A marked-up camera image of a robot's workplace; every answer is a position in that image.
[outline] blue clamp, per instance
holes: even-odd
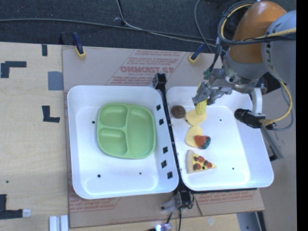
[[[196,50],[196,52],[189,56],[188,61],[194,63],[197,60],[197,56],[200,54],[201,51],[204,50],[204,48],[205,44],[200,45],[199,48]]]
[[[82,48],[82,44],[81,44],[81,41],[80,41],[80,38],[79,38],[77,32],[73,32],[72,36],[73,36],[73,39],[74,39],[74,45],[76,45],[75,50],[77,52],[77,55],[79,57],[84,57],[86,55],[86,52]]]

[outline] black cable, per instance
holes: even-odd
[[[199,27],[199,24],[198,24],[198,20],[197,20],[197,7],[198,7],[198,4],[200,3],[200,1],[201,1],[201,0],[198,0],[197,3],[196,3],[195,6],[194,6],[194,10],[193,10],[194,21],[195,21],[196,27],[197,27],[197,29],[198,29],[198,32],[199,32],[201,38],[203,39],[205,45],[206,45],[207,48],[213,53],[213,51],[212,51],[212,49],[209,47],[209,45],[208,45],[208,43],[207,43],[205,37],[203,36],[203,33],[202,33],[202,31],[201,31],[201,29],[200,29],[200,27]]]
[[[171,219],[172,213],[173,213],[173,212],[171,212],[171,213],[170,213],[170,216],[168,217],[168,219],[167,219],[167,222],[166,222],[166,223],[169,223],[169,222],[170,222],[170,219]]]
[[[213,68],[214,68],[214,66],[215,66],[215,63],[216,63],[218,57],[219,57],[219,53],[215,53],[214,60],[213,60],[213,62],[212,62],[212,64],[211,64],[211,66],[208,68],[208,70],[209,70],[210,73],[213,71]]]
[[[188,209],[192,209],[193,208],[193,204],[194,204],[194,195],[192,195],[192,203],[190,204],[190,206],[188,206]]]
[[[179,228],[178,228],[178,231],[180,231],[180,229],[181,229],[181,221],[182,221],[182,211],[181,211],[181,208],[179,208],[179,213],[180,213],[180,217],[179,217]]]
[[[122,10],[122,5],[121,5],[121,1],[120,1],[120,0],[116,0],[116,2],[117,2],[117,5],[118,5],[118,7],[119,7],[119,10],[120,10],[122,22],[125,22],[125,20],[124,20],[124,15],[123,15],[123,10]]]
[[[224,23],[226,23],[226,20],[229,19],[229,17],[237,10],[243,8],[243,7],[247,7],[247,6],[251,6],[256,2],[256,0],[242,0],[239,1],[237,3],[235,3],[234,5],[232,5],[229,9],[227,9],[224,14],[223,17],[221,18],[219,24],[218,24],[218,37],[219,39],[228,45],[244,45],[244,44],[256,44],[256,43],[261,43],[261,42],[271,42],[271,41],[279,41],[279,40],[296,40],[296,33],[292,32],[292,33],[286,33],[285,35],[278,35],[278,36],[264,36],[263,38],[247,38],[244,40],[229,40],[226,39],[225,37],[222,36],[221,32],[223,31],[223,26]]]
[[[110,27],[110,28],[117,28],[117,29],[123,29],[123,30],[132,30],[132,31],[140,31],[145,33],[157,33],[162,34],[166,36],[175,36],[175,37],[183,37],[183,38],[190,38],[190,39],[199,39],[202,40],[201,37],[198,36],[190,36],[185,34],[177,34],[177,33],[169,33],[169,32],[160,32],[160,31],[154,31],[154,30],[148,30],[148,29],[137,29],[132,27],[126,27],[126,26],[114,26],[114,25],[108,25],[103,23],[95,23],[95,22],[86,22],[86,21],[77,21],[77,20],[68,20],[68,19],[55,19],[55,18],[14,18],[14,19],[0,19],[0,23],[7,23],[7,22],[24,22],[24,21],[43,21],[43,22],[65,22],[65,23],[73,23],[73,24],[85,24],[90,26],[102,26],[102,27]],[[215,41],[215,39],[207,38],[208,41]]]

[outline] black tape marking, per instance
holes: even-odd
[[[47,51],[47,44],[42,44],[42,56],[47,56],[48,51]]]
[[[48,72],[48,90],[63,90],[63,75],[57,71]]]
[[[8,67],[27,67],[27,62],[24,61],[5,61]]]
[[[56,123],[60,122],[59,117],[50,117],[50,106],[49,105],[43,105],[42,110],[43,110],[43,116],[44,116],[43,121],[56,122]]]
[[[5,63],[1,63],[0,78],[8,78],[9,77],[10,67],[27,67],[27,62],[24,62],[24,61],[5,61]]]
[[[8,78],[9,72],[10,72],[10,68],[6,64],[1,63],[0,78]]]
[[[22,218],[23,210],[7,210],[6,194],[0,194],[0,219]]]

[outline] yellow cable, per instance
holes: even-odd
[[[244,5],[240,6],[240,7],[237,7],[236,9],[232,10],[232,11],[230,12],[230,14],[227,16],[227,18],[223,21],[223,23],[221,24],[221,28],[220,28],[220,34],[221,34],[221,36],[222,36],[224,39],[226,39],[226,38],[225,38],[225,36],[224,36],[224,34],[223,34],[223,29],[224,29],[224,27],[225,27],[225,24],[226,24],[226,22],[227,22],[227,19],[228,19],[235,11],[237,11],[237,10],[243,8],[243,7],[246,7],[246,6],[248,6],[248,5],[251,6],[252,4],[251,4],[251,3],[244,4]],[[268,34],[268,35],[266,35],[266,36],[260,36],[260,37],[257,37],[256,39],[261,39],[261,38],[262,38],[262,39],[265,39],[265,38],[269,38],[269,37],[273,37],[273,36],[281,36],[281,35],[285,35],[285,34],[293,33],[293,32],[296,32],[296,27],[295,27],[295,28],[291,28],[291,29],[287,29],[287,30],[284,30],[284,31],[276,32],[276,33],[271,33],[271,34]]]
[[[289,98],[289,108],[288,110],[284,113],[284,115],[282,115],[281,117],[277,118],[277,119],[273,119],[273,120],[265,120],[265,119],[261,119],[259,120],[259,122],[263,125],[263,126],[267,126],[267,125],[270,125],[270,124],[273,124],[277,121],[280,121],[284,118],[286,118],[286,116],[291,112],[291,109],[292,109],[292,97],[291,97],[291,94],[288,90],[288,88],[285,86],[285,84],[282,82],[282,81],[279,81],[279,83],[281,84],[282,88],[285,90],[285,92],[287,93],[288,95],[288,98]]]

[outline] cardboard sheet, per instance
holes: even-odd
[[[213,54],[201,53],[194,63],[192,52],[148,51],[134,49],[85,48],[79,58],[74,47],[63,47],[64,111],[67,149],[70,227],[88,227],[150,220],[166,220],[160,203],[172,193],[86,200],[73,189],[70,143],[67,119],[67,93],[77,85],[151,85],[156,73],[165,73],[166,88],[196,86],[203,81],[203,72],[212,64]],[[192,209],[184,210],[183,218],[263,210],[259,190],[209,192],[195,194]]]

